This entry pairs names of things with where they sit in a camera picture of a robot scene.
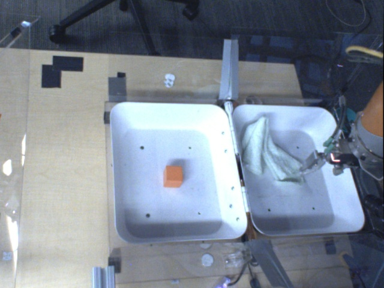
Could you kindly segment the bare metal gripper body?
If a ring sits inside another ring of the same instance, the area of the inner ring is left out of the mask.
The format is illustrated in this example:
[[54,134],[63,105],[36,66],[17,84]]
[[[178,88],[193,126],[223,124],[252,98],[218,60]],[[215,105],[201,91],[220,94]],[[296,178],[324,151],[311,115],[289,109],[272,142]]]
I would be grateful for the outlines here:
[[358,140],[342,132],[335,132],[323,143],[323,161],[335,168],[359,167]]

